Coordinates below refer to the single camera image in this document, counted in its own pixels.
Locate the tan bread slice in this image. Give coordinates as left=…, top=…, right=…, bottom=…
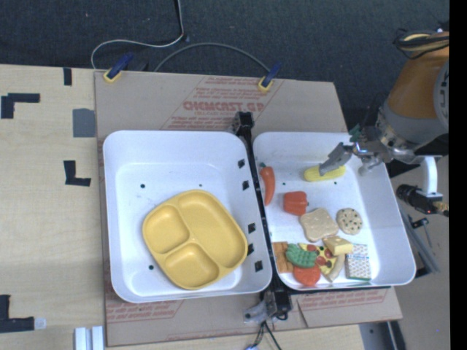
left=299, top=207, right=340, bottom=244

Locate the yellow corn cob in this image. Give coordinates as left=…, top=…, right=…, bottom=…
left=303, top=163, right=347, bottom=183

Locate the orange carrot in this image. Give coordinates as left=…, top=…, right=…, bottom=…
left=258, top=163, right=276, bottom=207

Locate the chocolate chip biscuit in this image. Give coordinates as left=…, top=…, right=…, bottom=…
left=335, top=207, right=363, bottom=236

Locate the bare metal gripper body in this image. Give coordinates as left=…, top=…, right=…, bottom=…
left=352, top=124, right=417, bottom=164

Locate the small white patterned carton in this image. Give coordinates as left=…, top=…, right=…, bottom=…
left=344, top=243, right=373, bottom=281

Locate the pizza slice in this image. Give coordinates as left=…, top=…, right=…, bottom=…
left=298, top=242, right=346, bottom=284

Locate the yellow divided plate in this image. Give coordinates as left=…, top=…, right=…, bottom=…
left=141, top=189, right=250, bottom=291

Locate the black cylinder on white bracket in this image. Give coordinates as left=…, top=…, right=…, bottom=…
left=396, top=155, right=444, bottom=215

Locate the brown cardboard board red print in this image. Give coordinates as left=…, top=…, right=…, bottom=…
left=93, top=70, right=404, bottom=348

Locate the brown waffle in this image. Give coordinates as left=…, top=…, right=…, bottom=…
left=271, top=241, right=294, bottom=274

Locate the white plastic tray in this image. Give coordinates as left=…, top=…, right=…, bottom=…
left=252, top=131, right=417, bottom=292
left=102, top=129, right=274, bottom=303

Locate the green lettuce leaf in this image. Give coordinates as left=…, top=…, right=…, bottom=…
left=285, top=243, right=318, bottom=269

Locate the black block with thin wires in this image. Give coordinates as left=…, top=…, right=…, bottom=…
left=260, top=289, right=293, bottom=321
left=233, top=111, right=255, bottom=139

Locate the yellow cheese wedge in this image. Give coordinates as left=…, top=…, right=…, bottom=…
left=322, top=235, right=355, bottom=257

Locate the orange bell pepper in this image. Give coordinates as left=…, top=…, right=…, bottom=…
left=282, top=190, right=309, bottom=217

